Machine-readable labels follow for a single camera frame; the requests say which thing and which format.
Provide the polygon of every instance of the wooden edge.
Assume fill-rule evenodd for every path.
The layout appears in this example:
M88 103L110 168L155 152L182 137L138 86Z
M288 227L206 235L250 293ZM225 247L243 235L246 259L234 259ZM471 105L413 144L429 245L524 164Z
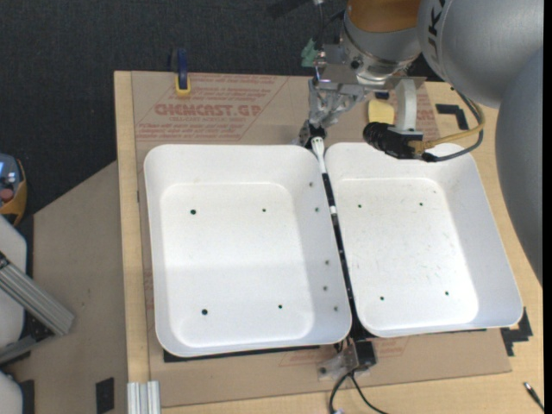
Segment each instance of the wooden edge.
M130 382L149 381L146 299L141 258L140 211L131 72L115 72L115 111L121 203L127 368Z

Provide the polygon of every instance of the white tray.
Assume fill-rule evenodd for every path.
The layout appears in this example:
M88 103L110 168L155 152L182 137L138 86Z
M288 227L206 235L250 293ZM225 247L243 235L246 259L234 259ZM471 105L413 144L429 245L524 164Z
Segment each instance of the white tray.
M314 155L163 145L144 163L163 347L192 357L339 342L351 313Z
M432 153L460 149L443 144ZM368 331L391 337L518 322L518 287L471 155L425 163L340 143L325 159Z

